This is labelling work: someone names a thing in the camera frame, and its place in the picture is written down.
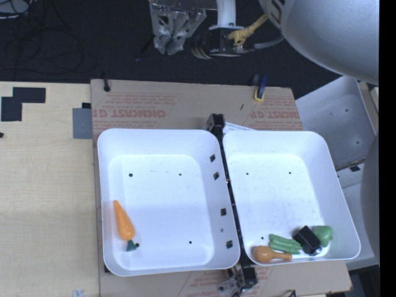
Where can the orange carrot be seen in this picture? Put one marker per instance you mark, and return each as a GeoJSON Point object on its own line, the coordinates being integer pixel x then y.
{"type": "Point", "coordinates": [123, 223]}

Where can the white plastic tray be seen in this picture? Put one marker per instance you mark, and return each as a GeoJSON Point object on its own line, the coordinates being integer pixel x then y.
{"type": "Point", "coordinates": [164, 203]}
{"type": "Point", "coordinates": [278, 193]}

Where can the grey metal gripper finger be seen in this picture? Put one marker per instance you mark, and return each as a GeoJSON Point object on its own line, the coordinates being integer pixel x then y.
{"type": "Point", "coordinates": [185, 25]}
{"type": "Point", "coordinates": [162, 32]}

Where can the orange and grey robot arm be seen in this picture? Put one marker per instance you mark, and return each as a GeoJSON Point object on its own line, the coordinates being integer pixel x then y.
{"type": "Point", "coordinates": [328, 26]}

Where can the black cylinder on white bracket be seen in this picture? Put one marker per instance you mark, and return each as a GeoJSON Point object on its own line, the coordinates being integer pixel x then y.
{"type": "Point", "coordinates": [225, 39]}

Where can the thin black rod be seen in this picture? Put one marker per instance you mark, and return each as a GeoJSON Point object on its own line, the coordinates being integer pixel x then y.
{"type": "Point", "coordinates": [230, 193]}

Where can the brown cardboard board red print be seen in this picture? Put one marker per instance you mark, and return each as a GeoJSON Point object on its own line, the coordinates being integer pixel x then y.
{"type": "Point", "coordinates": [191, 104]}

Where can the black box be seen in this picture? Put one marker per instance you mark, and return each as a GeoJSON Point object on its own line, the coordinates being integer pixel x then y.
{"type": "Point", "coordinates": [307, 239]}

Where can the green beans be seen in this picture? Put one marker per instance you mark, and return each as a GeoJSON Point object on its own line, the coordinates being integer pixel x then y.
{"type": "Point", "coordinates": [283, 243]}

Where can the green pepper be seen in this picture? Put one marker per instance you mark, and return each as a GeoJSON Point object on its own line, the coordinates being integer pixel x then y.
{"type": "Point", "coordinates": [324, 234]}

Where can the tan chicken drumstick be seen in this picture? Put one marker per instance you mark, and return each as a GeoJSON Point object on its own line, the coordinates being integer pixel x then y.
{"type": "Point", "coordinates": [266, 254]}

